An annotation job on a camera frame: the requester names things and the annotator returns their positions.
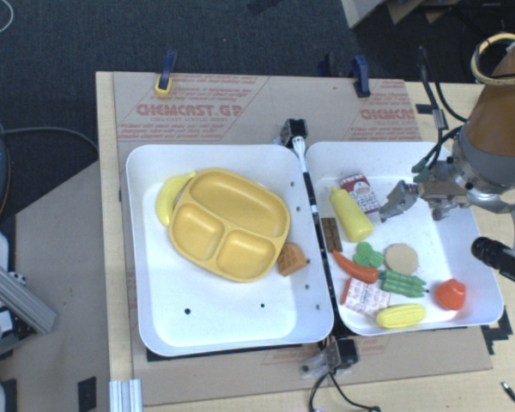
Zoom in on yellow divided plate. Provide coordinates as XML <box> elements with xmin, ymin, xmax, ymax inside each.
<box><xmin>167</xmin><ymin>167</ymin><xmax>293</xmax><ymax>284</ymax></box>

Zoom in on white plastic tray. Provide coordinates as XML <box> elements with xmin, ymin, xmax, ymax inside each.
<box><xmin>124</xmin><ymin>143</ymin><xmax>336</xmax><ymax>357</ymax></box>
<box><xmin>304</xmin><ymin>140</ymin><xmax>505</xmax><ymax>337</ymax></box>

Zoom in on yellow corn cob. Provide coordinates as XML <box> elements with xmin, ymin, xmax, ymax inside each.
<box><xmin>375</xmin><ymin>303</ymin><xmax>427</xmax><ymax>330</ymax></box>

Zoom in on green beans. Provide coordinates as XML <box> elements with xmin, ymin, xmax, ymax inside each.
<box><xmin>378</xmin><ymin>269</ymin><xmax>429</xmax><ymax>299</ymax></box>

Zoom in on orange red tomato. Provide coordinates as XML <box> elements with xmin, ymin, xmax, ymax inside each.
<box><xmin>433</xmin><ymin>277</ymin><xmax>468</xmax><ymax>312</ymax></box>

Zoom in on black block with thin wires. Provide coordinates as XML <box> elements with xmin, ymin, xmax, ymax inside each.
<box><xmin>300</xmin><ymin>336</ymin><xmax>361</xmax><ymax>380</ymax></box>
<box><xmin>280</xmin><ymin>118</ymin><xmax>308</xmax><ymax>146</ymax></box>

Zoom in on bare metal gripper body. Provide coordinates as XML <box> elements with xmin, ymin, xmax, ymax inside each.
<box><xmin>417</xmin><ymin>157</ymin><xmax>515</xmax><ymax>215</ymax></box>

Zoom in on brown waffle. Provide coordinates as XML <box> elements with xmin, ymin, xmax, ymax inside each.
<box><xmin>276</xmin><ymin>241</ymin><xmax>308</xmax><ymax>278</ymax></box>

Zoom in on brown chocolate bar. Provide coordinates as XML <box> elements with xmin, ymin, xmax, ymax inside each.
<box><xmin>320</xmin><ymin>216</ymin><xmax>344</xmax><ymax>254</ymax></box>

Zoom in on yellow banana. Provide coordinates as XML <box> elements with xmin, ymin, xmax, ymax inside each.
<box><xmin>154</xmin><ymin>170</ymin><xmax>197</xmax><ymax>227</ymax></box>

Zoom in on red and white packet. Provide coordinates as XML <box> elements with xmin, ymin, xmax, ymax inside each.
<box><xmin>339</xmin><ymin>276</ymin><xmax>392</xmax><ymax>317</ymax></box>

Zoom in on black cylinder on white bracket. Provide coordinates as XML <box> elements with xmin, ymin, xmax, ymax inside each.
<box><xmin>470</xmin><ymin>200</ymin><xmax>515</xmax><ymax>283</ymax></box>

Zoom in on red and white carton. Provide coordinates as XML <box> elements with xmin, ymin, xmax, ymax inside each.
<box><xmin>339</xmin><ymin>174</ymin><xmax>381</xmax><ymax>215</ymax></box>

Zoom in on thin black and white rod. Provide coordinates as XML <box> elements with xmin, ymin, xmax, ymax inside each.
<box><xmin>291</xmin><ymin>136</ymin><xmax>342</xmax><ymax>341</ymax></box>

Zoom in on green leafy vegetable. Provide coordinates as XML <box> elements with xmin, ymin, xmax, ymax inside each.
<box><xmin>352</xmin><ymin>240</ymin><xmax>385</xmax><ymax>270</ymax></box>

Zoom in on tan round biscuit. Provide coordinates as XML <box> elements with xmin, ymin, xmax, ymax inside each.
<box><xmin>383</xmin><ymin>242</ymin><xmax>420</xmax><ymax>276</ymax></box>

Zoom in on yellow mustard bottle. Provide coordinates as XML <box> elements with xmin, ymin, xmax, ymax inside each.
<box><xmin>329</xmin><ymin>185</ymin><xmax>375</xmax><ymax>244</ymax></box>

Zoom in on brown cardboard board red print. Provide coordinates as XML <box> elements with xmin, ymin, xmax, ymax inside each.
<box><xmin>111</xmin><ymin>71</ymin><xmax>494</xmax><ymax>407</ymax></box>

